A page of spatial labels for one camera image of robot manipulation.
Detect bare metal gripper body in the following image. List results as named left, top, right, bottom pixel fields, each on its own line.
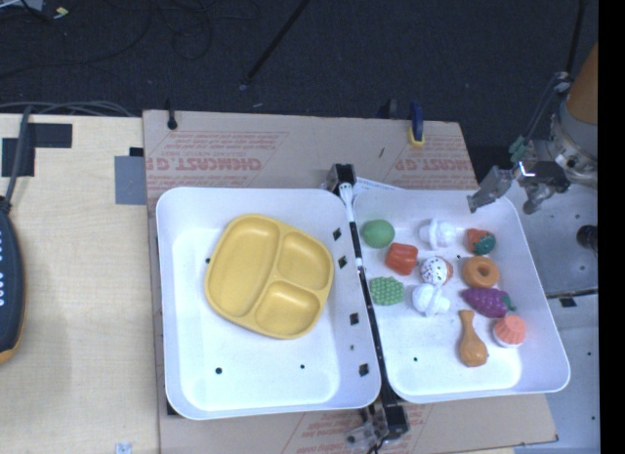
left=517, top=117, right=600, bottom=200

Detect red toy strawberry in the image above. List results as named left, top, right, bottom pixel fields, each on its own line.
left=463, top=227, right=498, bottom=257

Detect white toy mushroom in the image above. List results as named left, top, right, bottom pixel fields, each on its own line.
left=417, top=217, right=458, bottom=252
left=410, top=282, right=452, bottom=318

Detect orange toy doughnut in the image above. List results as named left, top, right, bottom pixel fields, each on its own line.
left=461, top=255, right=501, bottom=290

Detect orange toy bell pepper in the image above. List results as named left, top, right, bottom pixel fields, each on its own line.
left=383, top=241, right=421, bottom=277

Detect purple toy grapes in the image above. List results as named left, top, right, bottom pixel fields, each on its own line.
left=460, top=286, right=518, bottom=320

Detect white paper label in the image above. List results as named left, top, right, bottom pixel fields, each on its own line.
left=353, top=176, right=407, bottom=194

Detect green toy apple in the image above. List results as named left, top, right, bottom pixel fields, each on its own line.
left=359, top=218, right=396, bottom=250

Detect green toy grapes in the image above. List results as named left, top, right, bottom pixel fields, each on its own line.
left=367, top=275, right=406, bottom=309

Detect thin black and white rod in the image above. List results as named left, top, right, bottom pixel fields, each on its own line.
left=338, top=181, right=400, bottom=410

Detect brown toy chicken drumstick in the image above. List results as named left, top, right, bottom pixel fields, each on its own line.
left=456, top=309, right=490, bottom=369

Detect brown cardboard board red print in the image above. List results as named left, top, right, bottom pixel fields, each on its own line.
left=142, top=108, right=560, bottom=454

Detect white plastic tray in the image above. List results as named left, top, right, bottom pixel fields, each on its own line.
left=154, top=186, right=384, bottom=422
left=352, top=187, right=572, bottom=405

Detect yellow divided plate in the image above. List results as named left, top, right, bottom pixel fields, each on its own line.
left=202, top=212, right=337, bottom=342

